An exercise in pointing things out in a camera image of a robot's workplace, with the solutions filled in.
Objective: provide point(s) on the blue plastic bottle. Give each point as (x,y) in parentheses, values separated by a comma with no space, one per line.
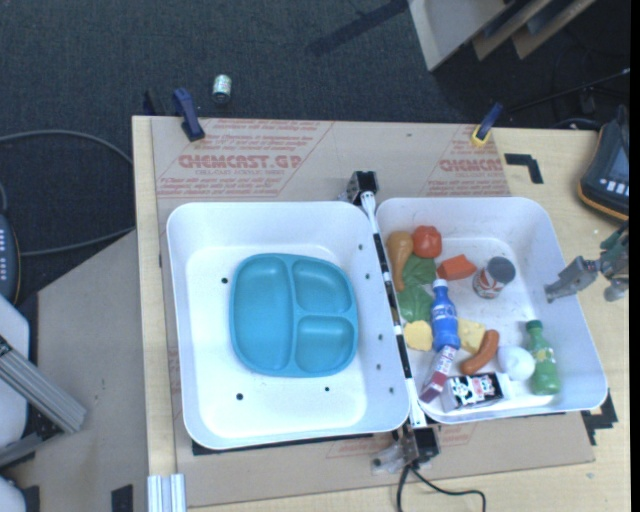
(444,320)

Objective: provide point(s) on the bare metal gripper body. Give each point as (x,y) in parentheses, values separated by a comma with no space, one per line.
(614,264)

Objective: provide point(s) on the red toy tomato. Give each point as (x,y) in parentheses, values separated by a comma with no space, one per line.
(426,241)

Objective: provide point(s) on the thin black and white rod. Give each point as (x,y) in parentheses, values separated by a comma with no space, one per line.
(381,250)

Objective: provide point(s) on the brown cardboard board red print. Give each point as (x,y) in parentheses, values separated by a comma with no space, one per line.
(310,160)

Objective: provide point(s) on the green plastic bottle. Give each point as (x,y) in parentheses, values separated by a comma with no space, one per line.
(544,365)

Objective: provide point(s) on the blue divided plate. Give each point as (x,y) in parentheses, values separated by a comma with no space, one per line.
(265,315)

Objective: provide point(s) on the yellow toy cheese wedge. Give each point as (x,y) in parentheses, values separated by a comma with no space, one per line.
(472,334)

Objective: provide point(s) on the orange toy wedge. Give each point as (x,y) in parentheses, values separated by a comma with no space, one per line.
(456,268)

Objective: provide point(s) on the orange-brown toy drumstick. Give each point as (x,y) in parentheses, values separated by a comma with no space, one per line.
(399,250)

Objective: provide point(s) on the red and white can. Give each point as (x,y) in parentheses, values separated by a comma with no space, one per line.
(492,280)

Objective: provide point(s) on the white toy egg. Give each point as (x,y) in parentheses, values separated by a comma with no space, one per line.
(516,362)

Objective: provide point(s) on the black and white milk carton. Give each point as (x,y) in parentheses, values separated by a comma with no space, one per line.
(472,392)

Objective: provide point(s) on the yellow toy biscuit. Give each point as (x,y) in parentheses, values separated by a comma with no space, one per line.
(419,335)

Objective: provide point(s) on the small red and white carton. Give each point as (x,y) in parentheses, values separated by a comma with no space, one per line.
(440,371)

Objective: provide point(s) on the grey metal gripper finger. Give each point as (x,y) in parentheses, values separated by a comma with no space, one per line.
(616,291)
(570,277)

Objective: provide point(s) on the orange toy sausage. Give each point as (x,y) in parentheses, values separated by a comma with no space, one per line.
(481,352)

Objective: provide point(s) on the small green and silver can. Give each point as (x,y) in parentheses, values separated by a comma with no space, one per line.
(221,89)

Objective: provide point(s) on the green toy lettuce leaf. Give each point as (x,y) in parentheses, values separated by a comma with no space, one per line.
(413,304)
(419,271)

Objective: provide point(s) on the white plastic tray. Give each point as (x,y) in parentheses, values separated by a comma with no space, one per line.
(280,415)
(565,320)

